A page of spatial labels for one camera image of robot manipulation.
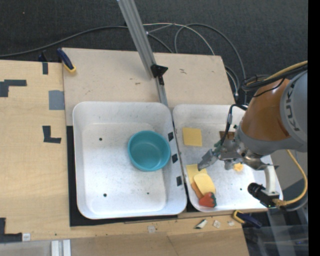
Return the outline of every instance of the wooden table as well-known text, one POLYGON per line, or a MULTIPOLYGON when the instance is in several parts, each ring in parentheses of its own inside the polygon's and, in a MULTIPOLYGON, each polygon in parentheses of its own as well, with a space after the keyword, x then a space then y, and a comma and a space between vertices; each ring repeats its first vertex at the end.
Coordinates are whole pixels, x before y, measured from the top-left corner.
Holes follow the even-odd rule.
MULTIPOLYGON (((70 227, 66 126, 72 125, 74 105, 85 100, 155 102, 158 95, 155 86, 148 86, 154 82, 144 74, 137 52, 64 50, 76 65, 76 74, 67 73, 61 63, 48 63, 48 74, 44 74, 41 62, 0 61, 0 82, 26 80, 27 84, 9 86, 8 97, 0 97, 0 217, 6 218, 5 233, 29 233, 32 241, 76 239, 71 245, 80 251, 96 237, 104 245, 121 238, 136 245, 138 255, 142 236, 149 237, 150 246, 161 241, 173 255, 205 255, 213 248, 225 255, 249 255, 242 226, 230 214, 185 211, 170 220, 70 227), (84 52, 93 57, 76 54, 84 52), (112 70, 102 65, 92 73, 90 61, 99 63, 103 56, 108 56, 112 70), (50 109, 50 91, 64 92, 65 110, 50 109), (61 138, 60 143, 44 142, 43 126, 50 126, 51 137, 61 138), (195 229, 203 219, 208 224, 195 229), (214 221, 220 223, 219 228, 213 226, 214 221), (155 232, 149 234, 148 227, 155 232)), ((180 103, 234 102, 221 57, 165 53, 155 53, 155 57, 159 65, 169 67, 164 81, 170 108, 180 103)))

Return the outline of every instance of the blue and yellow clamp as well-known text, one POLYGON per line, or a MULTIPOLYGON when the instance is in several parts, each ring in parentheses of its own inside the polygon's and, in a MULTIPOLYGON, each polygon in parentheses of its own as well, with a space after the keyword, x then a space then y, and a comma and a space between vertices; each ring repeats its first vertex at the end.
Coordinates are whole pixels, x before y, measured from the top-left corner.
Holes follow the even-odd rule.
POLYGON ((232 218, 234 218, 237 222, 241 224, 250 223, 258 229, 262 227, 262 223, 258 221, 256 218, 250 216, 249 214, 245 214, 239 210, 235 210, 233 212, 232 218))
POLYGON ((68 70, 70 73, 73 73, 76 71, 76 66, 72 64, 69 57, 61 48, 58 48, 56 50, 56 54, 63 61, 63 66, 66 68, 66 70, 68 70))

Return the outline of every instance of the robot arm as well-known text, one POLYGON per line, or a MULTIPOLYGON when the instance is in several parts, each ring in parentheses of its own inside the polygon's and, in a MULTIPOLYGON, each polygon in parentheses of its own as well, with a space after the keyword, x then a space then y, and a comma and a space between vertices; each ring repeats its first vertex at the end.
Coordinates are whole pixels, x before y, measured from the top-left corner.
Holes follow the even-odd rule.
POLYGON ((199 171, 216 161, 225 163, 225 169, 243 163, 254 170, 264 170, 266 188, 252 183, 248 191, 266 207, 274 207, 279 193, 275 191, 275 169, 263 163, 261 158, 277 150, 308 150, 308 65, 302 62, 297 68, 249 86, 259 89, 247 109, 242 105, 231 105, 224 136, 198 163, 199 171), (232 122, 232 107, 245 110, 235 129, 234 136, 226 138, 232 122))

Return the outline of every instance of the white tray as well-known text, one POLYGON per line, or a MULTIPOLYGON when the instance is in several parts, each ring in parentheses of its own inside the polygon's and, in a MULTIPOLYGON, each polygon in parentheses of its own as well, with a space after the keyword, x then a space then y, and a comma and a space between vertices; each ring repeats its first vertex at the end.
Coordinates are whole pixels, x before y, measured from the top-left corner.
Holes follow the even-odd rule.
MULTIPOLYGON (((206 168, 216 188, 217 206, 214 208, 199 205, 199 199, 191 187, 186 165, 197 164, 202 156, 214 148, 214 144, 220 140, 219 131, 224 131, 230 106, 229 105, 197 105, 181 104, 173 109, 173 120, 176 131, 176 139, 180 151, 180 157, 188 189, 190 202, 201 212, 219 212, 228 210, 258 210, 265 209, 257 199, 248 193, 248 185, 252 182, 266 186, 264 171, 256 171, 244 165, 242 171, 233 169, 225 170, 224 162, 218 160, 206 168), (184 145, 182 128, 199 128, 202 134, 202 147, 184 145)), ((238 125, 244 111, 234 107, 232 109, 232 125, 238 125)), ((265 156, 262 161, 272 164, 270 156, 265 156)), ((278 178, 276 178, 276 191, 283 197, 278 178)))
POLYGON ((187 204, 170 110, 152 102, 86 101, 73 109, 77 206, 89 219, 166 216, 187 204), (142 130, 168 139, 171 155, 160 170, 145 172, 129 159, 130 137, 142 130), (173 134, 169 141, 168 134, 173 134))

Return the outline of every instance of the bowl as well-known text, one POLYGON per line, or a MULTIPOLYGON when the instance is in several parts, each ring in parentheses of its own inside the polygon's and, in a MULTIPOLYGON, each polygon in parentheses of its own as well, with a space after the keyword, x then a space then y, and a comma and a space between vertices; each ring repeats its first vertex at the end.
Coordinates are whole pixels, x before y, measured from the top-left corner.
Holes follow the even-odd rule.
POLYGON ((127 150, 131 163, 144 172, 163 168, 171 156, 169 143, 161 134, 152 130, 135 133, 128 142, 127 150))

